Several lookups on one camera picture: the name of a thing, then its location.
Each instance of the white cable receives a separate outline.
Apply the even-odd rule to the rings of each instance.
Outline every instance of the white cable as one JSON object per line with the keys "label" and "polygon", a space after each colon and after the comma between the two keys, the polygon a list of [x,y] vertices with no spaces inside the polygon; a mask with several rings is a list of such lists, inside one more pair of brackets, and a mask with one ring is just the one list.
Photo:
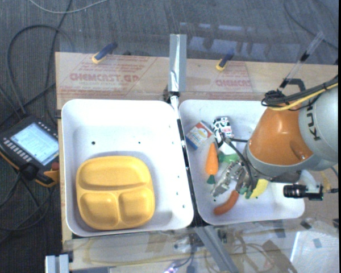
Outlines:
{"label": "white cable", "polygon": [[93,3],[93,4],[90,4],[90,5],[87,5],[83,8],[79,8],[79,9],[75,9],[75,10],[71,10],[71,11],[52,11],[52,10],[49,10],[49,9],[45,9],[44,7],[41,7],[40,5],[38,5],[36,2],[34,2],[33,0],[29,0],[31,3],[33,3],[36,7],[46,11],[46,12],[49,12],[49,13],[54,13],[54,14],[69,14],[69,13],[75,13],[75,12],[79,12],[79,11],[82,11],[82,10],[85,10],[87,8],[90,8],[92,6],[95,6],[95,5],[98,5],[100,3],[104,3],[108,0],[101,0],[101,1],[98,1],[96,3]]}

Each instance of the white tray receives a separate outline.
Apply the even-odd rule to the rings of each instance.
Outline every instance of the white tray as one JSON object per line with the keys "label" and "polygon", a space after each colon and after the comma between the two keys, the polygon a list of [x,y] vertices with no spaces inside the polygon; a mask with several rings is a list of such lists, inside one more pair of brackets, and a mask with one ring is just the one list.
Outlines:
{"label": "white tray", "polygon": [[[256,127],[265,107],[260,101],[212,101],[186,100],[180,105],[181,122],[186,134],[197,122],[205,121],[210,126],[216,117],[228,116],[236,138],[248,139]],[[282,188],[284,184],[269,183],[267,189],[258,198],[246,200],[240,196],[235,206],[227,213],[216,216],[213,209],[224,203],[236,186],[214,198],[211,195],[212,186],[207,184],[209,177],[205,172],[205,163],[213,136],[201,147],[194,149],[187,144],[190,172],[194,186],[194,194],[200,216],[211,225],[228,225],[241,222],[281,220],[297,218],[305,210],[303,199],[285,198]],[[236,148],[242,152],[245,143],[238,142]]]}
{"label": "white tray", "polygon": [[[62,109],[66,221],[81,237],[170,230],[187,227],[193,206],[177,121],[162,101],[71,100]],[[100,231],[82,220],[76,200],[76,172],[84,161],[129,155],[148,166],[155,193],[155,212],[141,227]]]}

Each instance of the yellow bowl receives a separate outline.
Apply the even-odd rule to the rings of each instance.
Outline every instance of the yellow bowl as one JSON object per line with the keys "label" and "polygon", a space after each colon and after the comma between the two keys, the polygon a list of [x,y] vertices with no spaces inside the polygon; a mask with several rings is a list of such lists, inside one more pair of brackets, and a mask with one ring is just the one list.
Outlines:
{"label": "yellow bowl", "polygon": [[83,162],[77,170],[76,191],[80,215],[94,229],[135,228],[154,214],[149,169],[133,156],[105,156]]}

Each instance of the toy carrot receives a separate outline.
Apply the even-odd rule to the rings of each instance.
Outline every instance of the toy carrot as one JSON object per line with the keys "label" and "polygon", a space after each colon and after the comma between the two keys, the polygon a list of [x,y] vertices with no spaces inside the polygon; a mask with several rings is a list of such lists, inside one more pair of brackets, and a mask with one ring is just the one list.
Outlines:
{"label": "toy carrot", "polygon": [[228,200],[224,204],[221,204],[220,206],[214,208],[214,214],[220,216],[221,214],[228,212],[231,208],[234,207],[238,198],[239,192],[237,192],[236,190],[232,190]]}
{"label": "toy carrot", "polygon": [[218,158],[217,158],[217,151],[214,143],[211,143],[209,147],[209,153],[207,155],[206,166],[205,166],[206,173],[210,175],[207,183],[214,184],[215,177],[214,175],[218,171]]}

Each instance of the gray floor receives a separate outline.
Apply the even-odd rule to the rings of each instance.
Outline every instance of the gray floor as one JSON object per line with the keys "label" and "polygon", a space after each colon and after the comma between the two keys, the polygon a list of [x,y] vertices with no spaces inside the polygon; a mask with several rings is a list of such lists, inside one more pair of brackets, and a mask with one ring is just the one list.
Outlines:
{"label": "gray floor", "polygon": [[[52,11],[65,11],[70,0],[34,1]],[[96,1],[100,0],[72,0],[70,10]],[[53,28],[62,18],[28,0],[0,0],[0,87],[16,108],[19,104],[9,83],[7,65],[23,103],[53,84],[53,64],[49,73],[47,68],[52,63]],[[67,14],[55,50],[93,53],[109,42],[117,42],[115,54],[168,56],[169,34],[181,33],[188,36],[189,58],[218,59],[233,48],[235,60],[295,63],[316,34],[323,32],[325,40],[307,63],[334,64],[338,59],[338,22],[339,0],[109,0]],[[25,110],[52,122],[54,88],[26,104]],[[0,93],[0,130],[18,120],[12,113]],[[0,158],[0,201],[14,177],[14,171]],[[39,201],[45,199],[47,191],[43,187],[35,183],[28,186]],[[22,185],[15,195],[0,215],[8,226],[17,224],[35,208]],[[338,197],[325,200],[326,204],[311,211],[327,219],[337,218]],[[0,272],[44,271],[44,256],[61,251],[59,192],[54,192],[43,222],[30,232],[6,236],[0,231]]]}

